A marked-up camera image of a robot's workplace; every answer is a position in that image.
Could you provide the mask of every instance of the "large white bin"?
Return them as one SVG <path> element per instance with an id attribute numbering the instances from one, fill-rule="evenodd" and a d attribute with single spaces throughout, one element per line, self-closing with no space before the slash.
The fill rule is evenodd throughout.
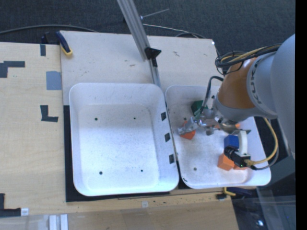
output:
<path id="1" fill-rule="evenodd" d="M 73 182 L 85 196 L 167 192 L 179 181 L 162 90 L 78 83 L 69 93 Z"/>

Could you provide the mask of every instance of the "black clamp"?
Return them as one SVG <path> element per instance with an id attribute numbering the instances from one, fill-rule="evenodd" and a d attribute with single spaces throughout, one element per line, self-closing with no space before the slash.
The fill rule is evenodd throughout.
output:
<path id="1" fill-rule="evenodd" d="M 158 67 L 156 57 L 161 52 L 162 51 L 160 49 L 155 49 L 155 48 L 150 48 L 150 47 L 145 48 L 145 54 L 147 56 L 147 59 L 151 59 L 152 60 L 152 63 L 153 63 L 154 67 Z"/>
<path id="2" fill-rule="evenodd" d="M 55 44 L 60 45 L 62 51 L 65 55 L 70 56 L 72 54 L 72 49 L 69 47 L 67 41 L 65 40 L 64 36 L 61 34 L 61 32 L 55 32 L 55 36 L 57 41 L 52 41 L 51 36 L 49 32 L 46 32 L 41 37 L 42 44 Z"/>

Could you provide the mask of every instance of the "yellow cable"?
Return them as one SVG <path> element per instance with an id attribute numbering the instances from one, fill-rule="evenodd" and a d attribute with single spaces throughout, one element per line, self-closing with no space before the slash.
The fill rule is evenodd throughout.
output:
<path id="1" fill-rule="evenodd" d="M 248 166 L 259 164 L 259 163 L 263 163 L 265 161 L 270 160 L 276 154 L 277 149 L 278 149 L 278 140 L 277 140 L 277 136 L 275 134 L 275 131 L 273 130 L 272 125 L 269 123 L 268 119 L 267 118 L 263 118 L 263 119 L 266 122 L 266 124 L 268 125 L 268 127 L 269 127 L 269 129 L 270 129 L 270 131 L 271 131 L 271 133 L 272 133 L 272 135 L 274 137 L 275 147 L 274 147 L 274 150 L 273 150 L 272 154 L 269 157 L 267 157 L 267 158 L 265 158 L 263 160 L 260 160 L 260 161 L 245 160 L 245 162 L 247 163 Z"/>
<path id="2" fill-rule="evenodd" d="M 252 50 L 252 51 L 249 51 L 249 52 L 247 52 L 247 53 L 245 53 L 245 54 L 242 54 L 242 55 L 238 56 L 237 58 L 234 58 L 234 59 L 230 60 L 229 62 L 236 61 L 236 60 L 242 59 L 242 58 L 244 58 L 244 57 L 250 56 L 250 55 L 255 54 L 256 52 L 258 52 L 259 50 L 262 50 L 262 49 L 264 49 L 264 48 L 265 48 L 265 47 L 258 48 L 258 49 L 254 49 L 254 50 Z"/>
<path id="3" fill-rule="evenodd" d="M 223 62 L 224 60 L 231 58 L 231 57 L 235 57 L 235 56 L 240 56 L 240 54 L 235 54 L 235 55 L 231 55 L 231 56 L 225 56 L 221 59 L 221 62 Z"/>
<path id="4" fill-rule="evenodd" d="M 226 195 L 229 195 L 229 196 L 236 196 L 235 193 L 228 192 L 228 191 L 227 191 L 227 187 L 223 187 L 223 193 L 226 194 Z"/>

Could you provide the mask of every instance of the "metal pole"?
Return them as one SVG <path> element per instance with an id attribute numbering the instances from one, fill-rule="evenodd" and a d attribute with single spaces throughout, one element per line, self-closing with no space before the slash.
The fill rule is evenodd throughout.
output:
<path id="1" fill-rule="evenodd" d="M 150 48 L 150 44 L 144 30 L 141 17 L 135 7 L 133 0 L 117 0 L 119 7 L 124 15 L 126 23 L 130 29 L 133 39 L 143 60 L 150 61 L 153 83 L 161 87 L 159 72 L 154 56 L 146 54 L 145 50 Z"/>

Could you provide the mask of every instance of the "green object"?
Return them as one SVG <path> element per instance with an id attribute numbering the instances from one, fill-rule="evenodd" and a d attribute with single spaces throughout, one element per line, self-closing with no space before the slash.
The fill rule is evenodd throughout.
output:
<path id="1" fill-rule="evenodd" d="M 193 104 L 192 104 L 192 106 L 191 106 L 191 109 L 192 109 L 192 112 L 193 112 L 193 115 L 194 115 L 194 116 L 197 115 L 197 111 L 201 108 L 202 101 L 203 101 L 203 100 L 193 102 Z"/>

